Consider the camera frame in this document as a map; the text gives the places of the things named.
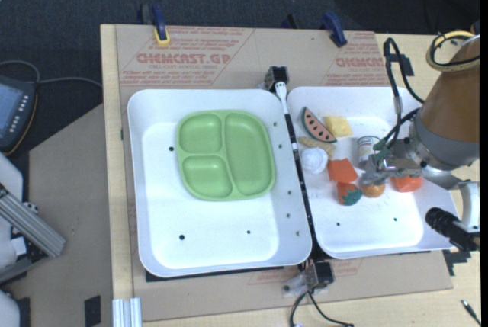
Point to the small white can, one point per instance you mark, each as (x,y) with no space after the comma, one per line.
(365,150)

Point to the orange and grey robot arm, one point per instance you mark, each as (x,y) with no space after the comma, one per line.
(450,104)

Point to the green divided plate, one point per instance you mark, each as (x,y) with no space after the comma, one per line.
(244,150)

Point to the black cylinder on white bracket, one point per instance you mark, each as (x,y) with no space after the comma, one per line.
(453,226)

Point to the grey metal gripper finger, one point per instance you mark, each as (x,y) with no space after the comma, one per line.
(386,177)
(369,175)

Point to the thin black and white rod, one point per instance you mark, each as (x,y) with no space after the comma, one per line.
(293,142)

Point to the beige toy pasta piece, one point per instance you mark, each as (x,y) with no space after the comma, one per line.
(314,143)

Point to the toy watermelon slice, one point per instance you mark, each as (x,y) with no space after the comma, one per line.
(316,127)

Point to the orange toy fruit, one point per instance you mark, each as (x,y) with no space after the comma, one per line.
(373,191)

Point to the brown cardboard board red print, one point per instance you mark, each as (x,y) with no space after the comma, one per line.
(213,58)

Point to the white round toy food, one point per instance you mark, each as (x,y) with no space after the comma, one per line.
(313,161)

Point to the yellow toy cheese piece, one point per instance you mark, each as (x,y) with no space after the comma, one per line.
(337,126)

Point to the orange toy wedge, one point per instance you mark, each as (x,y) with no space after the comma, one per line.
(341,170)

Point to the white plastic tray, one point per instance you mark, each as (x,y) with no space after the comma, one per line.
(366,234)
(213,234)

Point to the orange toy block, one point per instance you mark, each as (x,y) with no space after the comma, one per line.
(408,183)

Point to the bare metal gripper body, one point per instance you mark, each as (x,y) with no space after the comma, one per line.
(404,158)

